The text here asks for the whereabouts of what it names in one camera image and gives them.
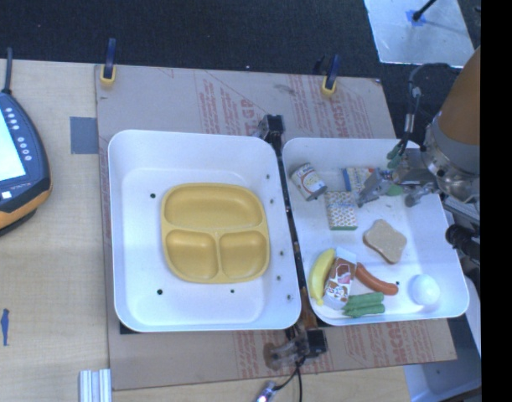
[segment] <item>green beans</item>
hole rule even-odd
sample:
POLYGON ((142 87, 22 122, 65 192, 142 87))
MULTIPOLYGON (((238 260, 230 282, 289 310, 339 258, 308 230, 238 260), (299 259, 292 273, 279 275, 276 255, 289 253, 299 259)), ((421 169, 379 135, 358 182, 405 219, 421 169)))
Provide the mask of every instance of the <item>green beans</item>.
POLYGON ((385 311, 382 304, 384 294, 380 291, 364 293, 362 295, 351 295, 345 307, 344 316, 352 318, 361 317, 366 314, 381 314, 385 311))

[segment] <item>white egg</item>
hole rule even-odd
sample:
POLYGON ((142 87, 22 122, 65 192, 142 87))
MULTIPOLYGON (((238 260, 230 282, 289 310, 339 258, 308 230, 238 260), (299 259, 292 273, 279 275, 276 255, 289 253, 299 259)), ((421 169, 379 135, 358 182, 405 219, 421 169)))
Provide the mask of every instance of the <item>white egg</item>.
POLYGON ((440 286, 428 274, 419 274, 415 276, 411 283, 412 300, 419 305, 432 305, 440 297, 440 286))

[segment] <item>wooden table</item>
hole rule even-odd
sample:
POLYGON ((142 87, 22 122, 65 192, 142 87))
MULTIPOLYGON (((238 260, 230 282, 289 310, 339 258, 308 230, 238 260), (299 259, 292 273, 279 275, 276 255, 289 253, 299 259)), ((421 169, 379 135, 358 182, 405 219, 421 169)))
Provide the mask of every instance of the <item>wooden table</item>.
MULTIPOLYGON (((0 90, 6 61, 0 59, 0 90)), ((96 117, 94 65, 14 60, 14 97, 33 118, 54 188, 0 238, 0 402, 78 400, 84 369, 109 368, 97 154, 72 154, 70 118, 96 117)), ((252 400, 264 379, 113 392, 112 400, 252 400)), ((402 367, 303 375, 303 400, 409 399, 402 367)), ((292 381, 275 402, 298 400, 292 381)))

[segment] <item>banana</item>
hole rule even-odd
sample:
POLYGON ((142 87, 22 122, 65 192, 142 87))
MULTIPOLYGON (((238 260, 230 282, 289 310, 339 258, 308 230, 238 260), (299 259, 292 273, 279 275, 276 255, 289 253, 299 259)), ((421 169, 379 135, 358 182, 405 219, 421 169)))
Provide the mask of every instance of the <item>banana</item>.
POLYGON ((326 249, 317 257, 309 272, 309 296, 315 299, 317 305, 323 305, 324 284, 326 283, 326 276, 330 271, 330 267, 334 262, 335 254, 335 249, 326 249))

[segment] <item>can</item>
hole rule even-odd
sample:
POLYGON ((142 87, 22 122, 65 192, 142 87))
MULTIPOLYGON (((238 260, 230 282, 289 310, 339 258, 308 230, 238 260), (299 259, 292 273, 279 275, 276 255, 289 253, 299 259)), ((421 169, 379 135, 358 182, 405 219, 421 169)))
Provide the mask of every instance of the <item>can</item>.
POLYGON ((317 199, 328 189, 310 162, 295 169, 289 177, 307 201, 317 199))

